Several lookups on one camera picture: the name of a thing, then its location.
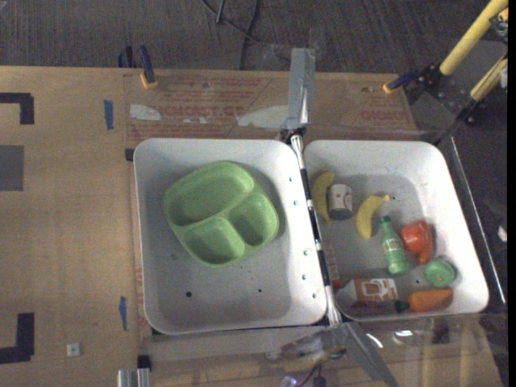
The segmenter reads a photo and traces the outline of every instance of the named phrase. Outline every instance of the white can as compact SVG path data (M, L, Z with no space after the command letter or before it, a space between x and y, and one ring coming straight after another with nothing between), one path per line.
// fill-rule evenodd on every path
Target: white can
M330 186L327 192L328 214L332 219L348 219L353 216L352 189L344 184Z

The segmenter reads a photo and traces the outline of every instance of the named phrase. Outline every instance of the yellow rod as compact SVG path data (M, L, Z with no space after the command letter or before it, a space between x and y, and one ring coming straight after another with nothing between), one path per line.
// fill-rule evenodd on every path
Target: yellow rod
M500 72L507 65L507 59L502 56L500 60L481 78L476 86L471 89L469 94L475 100L480 102L485 96L500 83Z
M460 42L453 48L439 70L445 76L452 75L460 63L473 50L482 36L489 30L489 20L504 10L509 5L509 0L491 0L482 13L476 18L475 22L466 31Z

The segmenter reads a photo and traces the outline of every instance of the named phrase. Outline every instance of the green bottle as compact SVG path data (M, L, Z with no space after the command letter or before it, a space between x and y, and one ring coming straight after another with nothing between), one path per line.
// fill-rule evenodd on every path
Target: green bottle
M391 275L403 275L410 271L410 265L405 257L402 240L394 232L390 217L380 218L380 228L382 232L381 246L384 248L385 258L389 265Z

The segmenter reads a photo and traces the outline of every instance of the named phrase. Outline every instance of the green divided plate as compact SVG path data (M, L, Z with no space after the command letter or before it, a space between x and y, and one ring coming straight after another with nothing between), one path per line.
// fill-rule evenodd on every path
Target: green divided plate
M164 215L183 247L200 263L226 267L277 235L279 218L255 178L233 162L214 162L172 184Z

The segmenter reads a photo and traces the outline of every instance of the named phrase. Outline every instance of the yellow banana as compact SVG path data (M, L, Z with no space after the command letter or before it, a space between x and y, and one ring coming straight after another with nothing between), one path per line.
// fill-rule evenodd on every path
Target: yellow banana
M333 183L335 174L333 172L321 173L314 182L312 192L314 195L315 211L322 216L326 223L330 223L330 215L328 214L328 202L326 192Z
M389 200L389 195L385 195L384 197L378 197L376 195L371 195L368 197L356 213L356 229L360 236L364 239L370 239L372 234L371 227L371 217L374 214L374 211L378 209L378 207Z

